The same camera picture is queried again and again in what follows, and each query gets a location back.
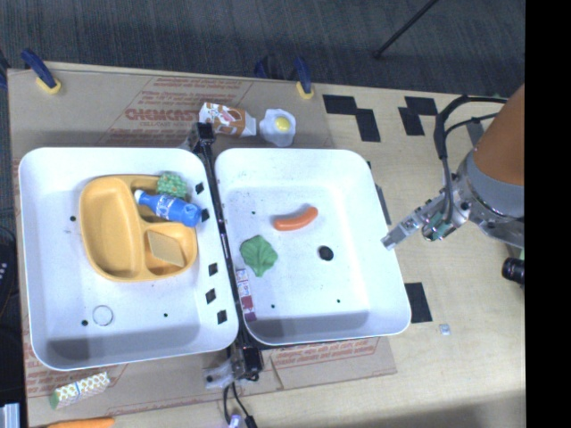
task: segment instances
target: cardboard sheet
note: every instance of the cardboard sheet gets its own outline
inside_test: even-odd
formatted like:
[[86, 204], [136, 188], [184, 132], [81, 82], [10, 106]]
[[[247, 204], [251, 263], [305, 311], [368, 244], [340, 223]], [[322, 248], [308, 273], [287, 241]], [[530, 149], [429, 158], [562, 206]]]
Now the cardboard sheet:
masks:
[[[258, 121], [268, 108], [282, 108], [297, 119], [293, 147], [331, 147], [325, 109], [317, 96], [303, 100], [295, 84], [247, 78], [218, 78], [163, 71], [109, 69], [48, 63], [62, 91], [48, 95], [32, 71], [9, 73], [12, 156], [16, 215], [17, 167], [24, 154], [42, 146], [178, 147], [196, 122], [204, 101], [248, 111]], [[215, 153], [229, 147], [273, 147], [259, 137], [219, 136]], [[24, 258], [19, 258], [21, 292], [26, 292]], [[222, 398], [206, 390], [203, 369], [217, 366], [225, 351], [61, 373], [43, 366], [29, 338], [28, 306], [22, 297], [29, 425], [157, 408], [199, 404]], [[265, 350], [265, 369], [243, 394], [259, 394], [396, 373], [386, 338], [309, 344]], [[107, 371], [111, 384], [100, 395], [57, 411], [51, 392], [66, 383]]]

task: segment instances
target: green toy vegetable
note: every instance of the green toy vegetable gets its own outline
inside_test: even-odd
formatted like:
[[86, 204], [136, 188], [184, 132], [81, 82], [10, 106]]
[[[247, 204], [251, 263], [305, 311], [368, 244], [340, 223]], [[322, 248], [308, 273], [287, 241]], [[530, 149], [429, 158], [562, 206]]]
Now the green toy vegetable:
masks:
[[262, 277], [266, 271], [274, 266], [277, 260], [276, 251], [260, 235], [244, 241], [240, 245], [240, 253], [245, 264], [253, 270], [257, 277]]
[[186, 198], [186, 182], [175, 174], [164, 173], [157, 181], [157, 193], [174, 196], [177, 198]]

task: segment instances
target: white sink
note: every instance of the white sink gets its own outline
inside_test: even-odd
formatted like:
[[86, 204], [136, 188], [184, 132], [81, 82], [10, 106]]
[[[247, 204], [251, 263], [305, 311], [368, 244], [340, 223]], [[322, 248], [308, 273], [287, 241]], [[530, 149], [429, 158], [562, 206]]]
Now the white sink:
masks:
[[[258, 341], [278, 346], [397, 334], [410, 305], [394, 251], [381, 243], [385, 216], [368, 164], [335, 149], [230, 149], [216, 160], [230, 253], [244, 268]], [[294, 231], [272, 219], [313, 206], [317, 218]], [[277, 252], [257, 277], [240, 244], [261, 235]]]
[[[180, 175], [190, 189], [202, 184], [193, 202], [210, 218], [196, 227], [197, 260], [182, 274], [151, 281], [101, 276], [80, 233], [83, 188], [100, 176], [165, 171]], [[36, 149], [21, 161], [20, 189], [31, 344], [46, 366], [71, 370], [175, 357], [222, 350], [234, 341], [238, 320], [210, 189], [192, 153]]]

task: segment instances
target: black cable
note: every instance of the black cable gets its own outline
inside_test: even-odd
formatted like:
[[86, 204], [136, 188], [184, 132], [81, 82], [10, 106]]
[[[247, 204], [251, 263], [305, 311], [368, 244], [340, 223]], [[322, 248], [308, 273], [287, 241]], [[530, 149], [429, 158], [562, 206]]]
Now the black cable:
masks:
[[434, 125], [434, 146], [436, 148], [436, 153], [438, 154], [438, 158], [443, 163], [443, 170], [444, 170], [444, 191], [446, 194], [446, 201], [443, 204], [443, 208], [441, 209], [441, 213], [444, 214], [444, 223], [450, 223], [452, 219], [452, 214], [454, 211], [454, 201], [453, 201], [453, 192], [452, 192], [452, 176], [450, 171], [450, 165], [448, 164], [448, 151], [446, 148], [446, 138], [450, 134], [452, 130], [455, 128], [461, 127], [463, 125], [467, 125], [469, 123], [477, 123], [483, 119], [489, 119], [490, 117], [495, 116], [487, 115], [482, 116], [481, 118], [472, 118], [466, 120], [464, 122], [460, 122], [446, 130], [445, 124], [450, 115], [461, 105], [466, 103], [502, 103], [504, 104], [507, 101], [505, 98], [493, 98], [493, 97], [479, 97], [479, 96], [467, 96], [461, 95], [454, 100], [452, 100], [446, 108], [444, 108], [441, 112], [436, 115], [436, 122]]
[[230, 424], [230, 415], [228, 413], [228, 390], [230, 390], [230, 386], [224, 388], [222, 397], [224, 400], [224, 418], [226, 419], [226, 423]]
[[12, 240], [11, 244], [12, 246], [16, 245], [16, 235], [14, 234], [14, 232], [12, 230], [10, 230], [9, 228], [6, 228], [5, 226], [0, 225], [0, 230], [2, 230], [3, 232], [7, 233], [10, 236], [10, 239]]
[[246, 423], [247, 428], [257, 428], [258, 425], [254, 421], [253, 416], [248, 414], [248, 411], [246, 410], [246, 408], [242, 404], [242, 401], [240, 401], [240, 399], [238, 398], [238, 392], [236, 391], [236, 383], [235, 382], [232, 382], [230, 385], [225, 387], [225, 389], [222, 393], [223, 400], [224, 400], [224, 418], [226, 419], [226, 423], [230, 424], [230, 421], [231, 421], [230, 414], [228, 413], [228, 391], [230, 390], [230, 387], [232, 387], [232, 392], [234, 393], [234, 398], [236, 399], [238, 406], [240, 406], [240, 408], [244, 412], [244, 415], [245, 415], [244, 421]]

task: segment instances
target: toy hot dog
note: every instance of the toy hot dog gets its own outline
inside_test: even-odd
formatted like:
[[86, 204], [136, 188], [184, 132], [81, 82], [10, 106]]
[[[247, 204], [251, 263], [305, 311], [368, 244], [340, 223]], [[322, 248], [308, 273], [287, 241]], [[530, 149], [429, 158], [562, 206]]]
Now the toy hot dog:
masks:
[[302, 214], [294, 218], [277, 218], [274, 220], [274, 228], [280, 232], [299, 230], [307, 226], [318, 216], [318, 209], [310, 206]]

